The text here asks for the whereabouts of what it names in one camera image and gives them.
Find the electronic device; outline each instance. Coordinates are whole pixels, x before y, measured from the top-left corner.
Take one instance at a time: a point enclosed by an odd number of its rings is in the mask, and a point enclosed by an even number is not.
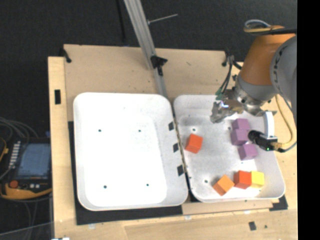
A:
[[[2,170],[7,172],[0,181],[3,198],[25,200],[52,191],[49,138],[17,139],[3,160]]]

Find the aluminum extrusion bar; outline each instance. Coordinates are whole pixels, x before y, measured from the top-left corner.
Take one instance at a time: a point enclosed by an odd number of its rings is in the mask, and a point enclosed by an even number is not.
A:
[[[148,22],[140,0],[124,0],[126,9],[130,16],[131,23],[139,45],[144,54],[147,67],[154,71],[154,78],[160,95],[168,97],[167,90],[162,75],[159,75],[158,70],[154,69],[151,62],[151,57],[156,56],[155,45],[151,37]]]

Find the black connector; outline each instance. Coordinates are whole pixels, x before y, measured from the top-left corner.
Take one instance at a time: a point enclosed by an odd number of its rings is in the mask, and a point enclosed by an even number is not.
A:
[[[257,130],[251,130],[248,133],[248,138],[254,144],[257,144],[260,148],[265,151],[273,151],[275,147],[271,144],[278,141],[277,137],[274,136],[265,136],[262,132]]]

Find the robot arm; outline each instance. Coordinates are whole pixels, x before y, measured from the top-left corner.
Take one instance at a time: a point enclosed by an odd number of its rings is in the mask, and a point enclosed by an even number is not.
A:
[[[236,77],[235,86],[218,93],[220,101],[213,103],[211,121],[220,123],[243,111],[263,116],[265,111],[261,106],[279,94],[291,102],[297,125],[297,31],[257,20],[247,21],[244,31],[257,37]],[[257,140],[257,134],[254,137],[252,141]]]

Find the wooden table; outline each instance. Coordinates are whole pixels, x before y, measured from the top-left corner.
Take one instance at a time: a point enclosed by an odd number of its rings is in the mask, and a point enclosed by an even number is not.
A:
[[[286,153],[276,152],[286,185],[285,200],[194,203],[188,199],[179,216],[77,225],[68,130],[68,121],[73,120],[73,99],[83,92],[155,94],[157,87],[139,47],[65,44],[64,49],[71,63],[64,57],[48,58],[54,237],[71,240],[298,239],[297,147]],[[228,67],[222,66],[223,51],[158,48],[156,52],[168,59],[163,74],[170,102],[182,94],[213,95],[228,72]],[[232,69],[232,75],[238,73],[238,69]],[[296,133],[290,110],[282,100],[280,105]],[[279,110],[275,99],[263,109]],[[279,112],[274,121],[279,141],[287,142],[289,130]],[[272,210],[285,201],[287,209]],[[256,230],[251,230],[251,222]]]

